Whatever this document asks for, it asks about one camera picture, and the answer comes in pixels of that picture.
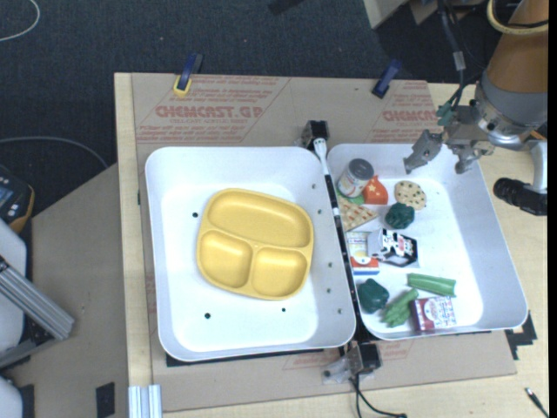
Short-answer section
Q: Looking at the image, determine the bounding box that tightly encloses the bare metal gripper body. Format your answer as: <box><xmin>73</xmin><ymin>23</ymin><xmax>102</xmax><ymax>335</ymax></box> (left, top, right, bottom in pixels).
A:
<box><xmin>442</xmin><ymin>104</ymin><xmax>537</xmax><ymax>156</ymax></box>

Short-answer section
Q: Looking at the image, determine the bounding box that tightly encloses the beige biscuit with green dots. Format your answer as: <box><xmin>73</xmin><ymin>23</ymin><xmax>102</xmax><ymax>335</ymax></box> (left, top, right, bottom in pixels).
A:
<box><xmin>393</xmin><ymin>180</ymin><xmax>428</xmax><ymax>212</ymax></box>

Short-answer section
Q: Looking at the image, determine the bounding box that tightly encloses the red pouch with yellow star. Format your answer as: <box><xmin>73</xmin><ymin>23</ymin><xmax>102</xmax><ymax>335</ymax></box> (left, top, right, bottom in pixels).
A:
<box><xmin>361</xmin><ymin>175</ymin><xmax>389</xmax><ymax>206</ymax></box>

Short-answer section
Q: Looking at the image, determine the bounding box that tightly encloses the dark green broccoli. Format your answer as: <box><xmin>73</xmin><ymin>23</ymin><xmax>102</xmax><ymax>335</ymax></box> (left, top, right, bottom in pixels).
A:
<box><xmin>384</xmin><ymin>202</ymin><xmax>416</xmax><ymax>230</ymax></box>

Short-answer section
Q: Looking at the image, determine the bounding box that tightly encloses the small white can grey lid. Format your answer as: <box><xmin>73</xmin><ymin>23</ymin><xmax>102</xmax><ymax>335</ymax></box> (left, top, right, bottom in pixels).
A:
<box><xmin>337</xmin><ymin>158</ymin><xmax>375</xmax><ymax>199</ymax></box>

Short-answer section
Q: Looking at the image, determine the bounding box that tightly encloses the white plastic tray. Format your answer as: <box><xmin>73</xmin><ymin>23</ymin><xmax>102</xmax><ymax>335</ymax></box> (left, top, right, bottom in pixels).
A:
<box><xmin>325</xmin><ymin>142</ymin><xmax>529</xmax><ymax>341</ymax></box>
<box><xmin>144</xmin><ymin>145</ymin><xmax>358</xmax><ymax>362</ymax></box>

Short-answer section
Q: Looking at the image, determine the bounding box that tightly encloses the yellow pizza slice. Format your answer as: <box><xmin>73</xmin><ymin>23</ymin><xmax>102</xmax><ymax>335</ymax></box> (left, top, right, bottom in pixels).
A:
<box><xmin>337</xmin><ymin>192</ymin><xmax>379</xmax><ymax>233</ymax></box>

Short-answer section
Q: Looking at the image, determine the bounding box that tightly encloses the black and white cow carton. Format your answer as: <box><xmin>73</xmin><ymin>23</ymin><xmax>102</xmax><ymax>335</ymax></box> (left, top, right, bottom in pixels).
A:
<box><xmin>367</xmin><ymin>227</ymin><xmax>419</xmax><ymax>269</ymax></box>

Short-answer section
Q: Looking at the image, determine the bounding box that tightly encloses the black and white thin rod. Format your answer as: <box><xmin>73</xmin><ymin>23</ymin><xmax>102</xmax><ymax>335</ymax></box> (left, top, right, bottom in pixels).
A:
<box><xmin>313</xmin><ymin>138</ymin><xmax>361</xmax><ymax>317</ymax></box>

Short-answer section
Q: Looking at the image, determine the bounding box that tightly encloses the white and orange carton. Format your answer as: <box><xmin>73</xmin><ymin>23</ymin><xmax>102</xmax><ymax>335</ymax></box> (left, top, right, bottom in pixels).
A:
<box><xmin>346</xmin><ymin>231</ymin><xmax>380</xmax><ymax>276</ymax></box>

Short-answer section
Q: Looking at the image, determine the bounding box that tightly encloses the green celery stick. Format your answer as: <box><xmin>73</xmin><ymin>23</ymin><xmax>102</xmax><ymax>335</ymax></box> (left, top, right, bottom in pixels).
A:
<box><xmin>406</xmin><ymin>273</ymin><xmax>458</xmax><ymax>298</ymax></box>

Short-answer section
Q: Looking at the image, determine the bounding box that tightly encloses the dark green bell pepper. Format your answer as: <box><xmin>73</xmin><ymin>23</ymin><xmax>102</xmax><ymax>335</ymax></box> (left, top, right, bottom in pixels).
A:
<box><xmin>357</xmin><ymin>278</ymin><xmax>391</xmax><ymax>314</ymax></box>

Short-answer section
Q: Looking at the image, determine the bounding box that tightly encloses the dark red and white carton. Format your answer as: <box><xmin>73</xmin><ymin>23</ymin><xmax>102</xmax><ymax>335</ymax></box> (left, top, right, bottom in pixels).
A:
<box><xmin>410</xmin><ymin>295</ymin><xmax>459</xmax><ymax>333</ymax></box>

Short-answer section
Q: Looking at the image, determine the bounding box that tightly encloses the light green vegetable bunch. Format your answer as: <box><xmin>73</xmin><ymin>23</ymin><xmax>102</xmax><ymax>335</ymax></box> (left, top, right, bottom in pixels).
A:
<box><xmin>382</xmin><ymin>288</ymin><xmax>419</xmax><ymax>328</ymax></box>

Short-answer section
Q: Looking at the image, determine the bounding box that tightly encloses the brown cardboard board red print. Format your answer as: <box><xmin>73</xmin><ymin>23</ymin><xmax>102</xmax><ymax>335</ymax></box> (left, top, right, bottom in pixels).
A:
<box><xmin>130</xmin><ymin>73</ymin><xmax>519</xmax><ymax>413</ymax></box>

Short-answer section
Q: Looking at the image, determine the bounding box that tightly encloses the yellow divided plate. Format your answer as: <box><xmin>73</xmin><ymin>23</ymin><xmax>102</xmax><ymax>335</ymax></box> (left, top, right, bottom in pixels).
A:
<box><xmin>195</xmin><ymin>187</ymin><xmax>315</xmax><ymax>301</ymax></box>

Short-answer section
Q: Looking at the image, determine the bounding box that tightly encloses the black cylinder on white bracket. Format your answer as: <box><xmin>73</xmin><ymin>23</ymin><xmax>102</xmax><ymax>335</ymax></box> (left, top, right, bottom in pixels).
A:
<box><xmin>493</xmin><ymin>140</ymin><xmax>548</xmax><ymax>217</ymax></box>

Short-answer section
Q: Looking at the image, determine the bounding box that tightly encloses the black block with thin wires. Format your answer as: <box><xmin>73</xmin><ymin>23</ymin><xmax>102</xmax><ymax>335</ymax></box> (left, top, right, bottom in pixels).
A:
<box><xmin>342</xmin><ymin>341</ymin><xmax>383</xmax><ymax>374</ymax></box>
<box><xmin>299</xmin><ymin>119</ymin><xmax>330</xmax><ymax>148</ymax></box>

